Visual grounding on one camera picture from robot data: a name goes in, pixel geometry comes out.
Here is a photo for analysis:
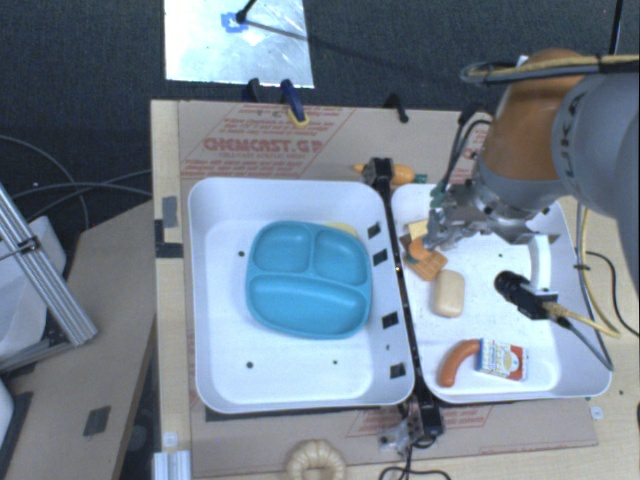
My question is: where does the blue divided plate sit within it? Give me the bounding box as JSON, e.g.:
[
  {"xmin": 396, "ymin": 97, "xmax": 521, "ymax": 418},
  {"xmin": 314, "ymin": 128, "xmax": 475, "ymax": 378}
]
[{"xmin": 244, "ymin": 220, "xmax": 374, "ymax": 341}]

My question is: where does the brown cardboard board red print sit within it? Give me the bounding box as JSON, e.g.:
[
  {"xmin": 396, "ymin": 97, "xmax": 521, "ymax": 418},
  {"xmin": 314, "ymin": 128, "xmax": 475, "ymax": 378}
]
[{"xmin": 177, "ymin": 99, "xmax": 599, "ymax": 479}]

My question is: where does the orange carrot with green top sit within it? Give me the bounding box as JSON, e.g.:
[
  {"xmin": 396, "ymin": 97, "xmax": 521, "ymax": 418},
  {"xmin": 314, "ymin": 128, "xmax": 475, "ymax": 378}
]
[{"xmin": 404, "ymin": 237, "xmax": 437, "ymax": 265}]

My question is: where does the thin black rod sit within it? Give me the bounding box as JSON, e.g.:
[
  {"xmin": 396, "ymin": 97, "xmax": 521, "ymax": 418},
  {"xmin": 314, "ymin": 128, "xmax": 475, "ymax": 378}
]
[{"xmin": 377, "ymin": 177, "xmax": 437, "ymax": 419}]

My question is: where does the black cylinder on white bracket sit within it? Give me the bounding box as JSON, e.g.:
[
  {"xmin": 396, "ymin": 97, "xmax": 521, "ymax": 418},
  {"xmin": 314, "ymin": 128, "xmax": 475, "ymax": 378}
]
[{"xmin": 493, "ymin": 232, "xmax": 559, "ymax": 320}]

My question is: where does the pale yellow toy food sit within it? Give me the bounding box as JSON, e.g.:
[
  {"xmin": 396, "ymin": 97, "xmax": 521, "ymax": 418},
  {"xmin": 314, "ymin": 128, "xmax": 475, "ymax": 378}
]
[{"xmin": 322, "ymin": 221, "xmax": 360, "ymax": 240}]

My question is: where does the orange toy sausage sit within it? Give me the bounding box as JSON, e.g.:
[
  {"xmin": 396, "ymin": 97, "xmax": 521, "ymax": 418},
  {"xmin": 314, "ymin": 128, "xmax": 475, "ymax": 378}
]
[{"xmin": 439, "ymin": 338, "xmax": 482, "ymax": 389}]

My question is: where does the orange toy biscuit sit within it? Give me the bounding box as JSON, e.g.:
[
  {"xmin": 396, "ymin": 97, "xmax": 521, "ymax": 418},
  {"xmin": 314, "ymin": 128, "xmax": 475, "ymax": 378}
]
[{"xmin": 403, "ymin": 250, "xmax": 449, "ymax": 283}]

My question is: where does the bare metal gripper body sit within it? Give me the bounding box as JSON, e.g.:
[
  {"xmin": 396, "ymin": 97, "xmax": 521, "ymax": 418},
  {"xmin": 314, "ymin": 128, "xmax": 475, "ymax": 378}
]
[{"xmin": 428, "ymin": 180, "xmax": 541, "ymax": 244}]

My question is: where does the white plastic tray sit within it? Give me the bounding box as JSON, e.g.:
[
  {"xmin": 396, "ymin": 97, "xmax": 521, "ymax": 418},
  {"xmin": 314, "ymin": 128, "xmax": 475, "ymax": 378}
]
[
  {"xmin": 389, "ymin": 182, "xmax": 614, "ymax": 405},
  {"xmin": 187, "ymin": 176, "xmax": 417, "ymax": 415}
]

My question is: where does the beige toy doughnut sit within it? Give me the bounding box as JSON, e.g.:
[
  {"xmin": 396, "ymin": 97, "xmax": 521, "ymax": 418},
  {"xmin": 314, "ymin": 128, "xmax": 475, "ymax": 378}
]
[{"xmin": 284, "ymin": 438, "xmax": 348, "ymax": 480}]

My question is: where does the orange toy carrot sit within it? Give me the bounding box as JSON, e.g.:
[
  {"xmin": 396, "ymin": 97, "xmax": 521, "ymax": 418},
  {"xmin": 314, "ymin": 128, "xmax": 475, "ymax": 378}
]
[{"xmin": 353, "ymin": 163, "xmax": 427, "ymax": 186}]

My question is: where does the beige toy bread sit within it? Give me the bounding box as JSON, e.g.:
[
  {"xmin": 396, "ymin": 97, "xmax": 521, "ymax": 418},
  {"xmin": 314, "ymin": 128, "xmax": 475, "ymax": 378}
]
[{"xmin": 432, "ymin": 268, "xmax": 467, "ymax": 319}]

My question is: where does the white and red carton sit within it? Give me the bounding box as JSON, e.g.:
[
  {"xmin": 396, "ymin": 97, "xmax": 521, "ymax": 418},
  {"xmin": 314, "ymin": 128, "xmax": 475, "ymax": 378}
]
[{"xmin": 473, "ymin": 337, "xmax": 530, "ymax": 382}]

